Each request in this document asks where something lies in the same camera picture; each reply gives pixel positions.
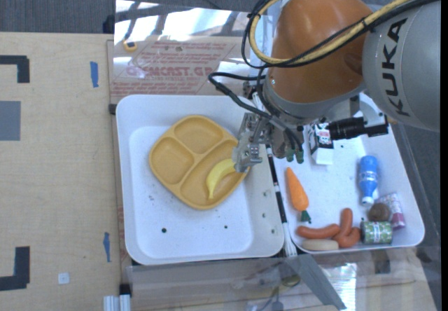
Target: toy sausage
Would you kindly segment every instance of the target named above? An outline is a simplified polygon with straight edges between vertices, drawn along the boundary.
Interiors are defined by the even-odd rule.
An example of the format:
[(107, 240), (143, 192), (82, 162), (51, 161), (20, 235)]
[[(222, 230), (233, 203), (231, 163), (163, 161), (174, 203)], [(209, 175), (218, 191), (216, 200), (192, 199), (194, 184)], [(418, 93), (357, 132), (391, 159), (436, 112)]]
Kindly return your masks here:
[(335, 236), (339, 231), (339, 225), (333, 223), (323, 228), (309, 228), (308, 226), (299, 226), (295, 232), (305, 239), (326, 239), (327, 237)]
[(341, 230), (334, 237), (347, 236), (350, 233), (352, 226), (353, 226), (353, 212), (349, 207), (346, 207), (341, 212), (341, 222), (340, 222)]
[(348, 235), (334, 236), (333, 240), (336, 241), (341, 249), (345, 247), (354, 246), (361, 239), (361, 229), (356, 226), (353, 227)]

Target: toy food can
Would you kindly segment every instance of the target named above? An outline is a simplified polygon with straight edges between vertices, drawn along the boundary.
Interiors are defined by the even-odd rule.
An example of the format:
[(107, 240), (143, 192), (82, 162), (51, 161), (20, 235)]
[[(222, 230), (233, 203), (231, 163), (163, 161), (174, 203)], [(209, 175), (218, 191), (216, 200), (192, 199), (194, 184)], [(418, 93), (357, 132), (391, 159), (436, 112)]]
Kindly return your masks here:
[(364, 244), (390, 244), (392, 225), (388, 221), (362, 221), (361, 241)]
[(397, 193), (390, 193), (378, 198), (377, 202), (383, 202), (391, 210), (392, 229), (398, 230), (406, 226), (405, 217)]

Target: gray square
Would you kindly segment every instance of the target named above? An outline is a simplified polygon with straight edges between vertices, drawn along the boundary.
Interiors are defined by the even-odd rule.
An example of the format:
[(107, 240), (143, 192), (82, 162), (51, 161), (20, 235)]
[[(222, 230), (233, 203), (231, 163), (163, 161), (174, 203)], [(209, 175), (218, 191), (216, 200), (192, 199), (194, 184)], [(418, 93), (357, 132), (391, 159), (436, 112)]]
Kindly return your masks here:
[(0, 101), (0, 141), (20, 140), (20, 102)]

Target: toy carrot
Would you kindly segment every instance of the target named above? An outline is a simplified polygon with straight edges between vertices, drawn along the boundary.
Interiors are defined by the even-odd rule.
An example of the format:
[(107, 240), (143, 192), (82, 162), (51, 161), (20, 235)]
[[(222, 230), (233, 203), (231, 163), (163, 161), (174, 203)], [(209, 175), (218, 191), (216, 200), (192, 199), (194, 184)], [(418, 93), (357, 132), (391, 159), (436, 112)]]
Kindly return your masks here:
[(311, 223), (311, 217), (307, 212), (309, 206), (308, 195), (305, 193), (302, 184), (290, 167), (286, 168), (286, 183), (288, 184), (293, 207), (300, 212), (300, 221), (308, 221)]

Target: toy hot dog bun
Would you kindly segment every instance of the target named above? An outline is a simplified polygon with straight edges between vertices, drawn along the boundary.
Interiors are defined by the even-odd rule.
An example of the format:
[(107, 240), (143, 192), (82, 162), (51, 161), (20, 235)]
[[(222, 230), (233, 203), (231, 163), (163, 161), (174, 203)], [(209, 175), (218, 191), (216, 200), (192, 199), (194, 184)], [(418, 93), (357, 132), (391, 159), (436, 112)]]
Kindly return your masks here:
[(312, 251), (329, 251), (339, 249), (338, 243), (331, 239), (305, 239), (302, 242), (302, 247), (306, 250)]
[(326, 239), (333, 237), (340, 231), (339, 225), (336, 223), (330, 224), (323, 228), (309, 228), (308, 226), (299, 226), (296, 229), (297, 235), (305, 239)]

